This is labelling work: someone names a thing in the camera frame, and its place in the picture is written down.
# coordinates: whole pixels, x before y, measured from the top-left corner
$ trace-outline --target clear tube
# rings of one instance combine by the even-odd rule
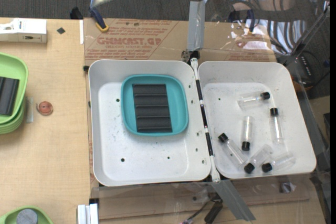
[[[270,109],[270,130],[272,141],[275,144],[283,144],[284,135],[281,130],[279,112],[277,108]]]
[[[296,161],[292,152],[286,152],[275,159],[271,160],[269,163],[265,163],[261,166],[264,173],[268,173],[271,170],[277,171],[280,169],[285,169],[292,166]]]
[[[271,159],[271,154],[273,149],[269,145],[264,145],[259,149],[249,160],[248,164],[245,165],[244,171],[248,174],[252,173],[255,168],[260,167],[265,161]]]
[[[238,104],[242,109],[244,109],[250,106],[262,104],[263,101],[268,100],[269,98],[269,92],[251,92],[243,94],[238,99]]]
[[[225,133],[221,134],[218,138],[222,142],[224,152],[231,162],[238,169],[241,168],[247,162],[247,157],[242,153],[237,144],[229,139]]]
[[[241,132],[242,150],[249,151],[253,139],[254,118],[252,116],[244,117],[243,130]]]

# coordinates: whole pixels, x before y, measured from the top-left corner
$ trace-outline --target black cap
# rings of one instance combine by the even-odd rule
[[[272,165],[270,163],[265,163],[261,166],[261,169],[264,173],[267,173],[273,169]]]
[[[262,92],[261,96],[264,100],[267,100],[271,97],[271,95],[269,94],[269,92]]]
[[[229,139],[229,137],[227,137],[225,133],[222,133],[222,134],[218,137],[218,139],[219,139],[220,141],[222,141],[223,143],[225,143],[225,142]]]
[[[242,150],[243,151],[249,151],[250,150],[250,142],[242,142]]]
[[[271,116],[277,116],[279,115],[278,109],[277,108],[272,108],[270,109],[271,111]]]
[[[245,165],[244,170],[245,172],[247,172],[248,174],[252,173],[252,171],[254,170],[254,165],[252,163],[248,163]]]

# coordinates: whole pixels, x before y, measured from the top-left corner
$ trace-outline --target wooden table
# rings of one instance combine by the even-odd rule
[[[0,24],[9,18],[0,18]],[[83,72],[84,47],[80,44],[78,20],[47,20],[48,43],[0,43],[0,51],[19,57],[28,66],[26,96],[34,103],[49,101],[54,111],[43,116],[34,109],[33,123],[26,123],[14,132],[0,135],[0,216],[25,205],[41,208],[55,224],[76,223],[76,208],[88,204],[90,184],[87,74]],[[62,27],[65,33],[59,34]],[[254,223],[324,223],[323,212],[313,184],[305,180],[300,198],[278,202],[258,201],[238,181],[238,190],[249,204]],[[111,200],[114,209],[124,207],[132,214],[134,199]],[[110,203],[100,204],[102,218],[113,214]],[[162,210],[173,200],[162,201]],[[203,224],[207,207],[194,223]],[[179,214],[158,214],[142,217],[101,220],[101,223],[178,223],[194,211]],[[220,212],[214,223],[246,223],[235,220],[229,209]]]
[[[0,216],[34,205],[54,223],[76,223],[77,205],[90,196],[83,44],[78,20],[49,19],[47,30],[47,44],[0,43],[1,52],[28,67],[26,96],[54,107],[49,116],[34,109],[33,123],[24,118],[16,131],[0,135]]]

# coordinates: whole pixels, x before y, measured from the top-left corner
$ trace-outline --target teal tray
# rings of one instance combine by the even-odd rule
[[[172,123],[172,132],[145,133],[137,131],[133,84],[165,84]],[[163,136],[182,133],[188,125],[188,108],[182,84],[171,76],[138,74],[126,78],[121,86],[121,112],[126,128],[137,135]]]

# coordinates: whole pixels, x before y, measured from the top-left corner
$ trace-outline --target green container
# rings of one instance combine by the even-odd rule
[[[16,117],[13,118],[11,121],[6,122],[4,124],[0,124],[0,134],[7,134],[7,133],[11,133],[14,130],[16,130],[17,128],[19,128],[19,126],[21,125],[23,119],[24,119],[24,115],[25,115],[25,101],[22,102],[22,105],[20,106],[20,110],[17,113]]]
[[[37,214],[38,224],[53,224],[47,214],[36,206],[22,206],[16,208],[15,210],[0,217],[0,224],[16,224],[17,215],[24,209],[31,209]]]
[[[15,99],[13,114],[0,115],[0,128],[2,124],[12,121],[18,117],[18,112],[22,103],[24,102],[25,91],[28,80],[28,68],[26,64],[19,58],[4,54],[0,52],[0,77],[12,78],[19,80],[19,86],[17,90],[17,96]]]

